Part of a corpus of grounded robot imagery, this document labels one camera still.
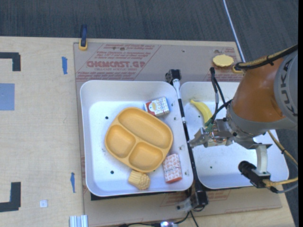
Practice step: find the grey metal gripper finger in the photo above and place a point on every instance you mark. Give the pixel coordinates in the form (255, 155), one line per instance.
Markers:
(201, 133)
(197, 142)

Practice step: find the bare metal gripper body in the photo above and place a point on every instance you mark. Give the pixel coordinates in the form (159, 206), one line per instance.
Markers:
(222, 131)

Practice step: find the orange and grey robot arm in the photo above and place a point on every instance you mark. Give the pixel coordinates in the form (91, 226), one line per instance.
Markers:
(255, 98)

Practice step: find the yellow banana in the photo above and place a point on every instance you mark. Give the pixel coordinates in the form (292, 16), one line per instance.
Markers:
(204, 110)

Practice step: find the thin black and white rod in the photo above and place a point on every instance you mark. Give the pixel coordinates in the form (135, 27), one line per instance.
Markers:
(182, 112)

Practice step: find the white plastic tray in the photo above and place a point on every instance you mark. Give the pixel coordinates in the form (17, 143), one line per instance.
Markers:
(99, 150)
(225, 164)

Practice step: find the orange and white carton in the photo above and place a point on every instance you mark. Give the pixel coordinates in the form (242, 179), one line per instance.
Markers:
(172, 168)

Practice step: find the red and white carton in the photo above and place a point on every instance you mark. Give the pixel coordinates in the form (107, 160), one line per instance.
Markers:
(157, 106)

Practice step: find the yellow divided plate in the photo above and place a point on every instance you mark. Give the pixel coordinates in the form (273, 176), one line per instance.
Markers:
(138, 138)

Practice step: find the yellow toy corn piece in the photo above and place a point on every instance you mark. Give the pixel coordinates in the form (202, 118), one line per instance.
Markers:
(139, 180)

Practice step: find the yellow round biscuit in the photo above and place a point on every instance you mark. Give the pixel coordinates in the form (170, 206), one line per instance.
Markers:
(223, 60)

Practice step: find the brown cardboard board red print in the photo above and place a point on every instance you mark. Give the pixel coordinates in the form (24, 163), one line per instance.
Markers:
(151, 60)

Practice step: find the black cylinder on white bracket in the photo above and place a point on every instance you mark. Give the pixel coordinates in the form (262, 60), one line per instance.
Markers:
(254, 174)

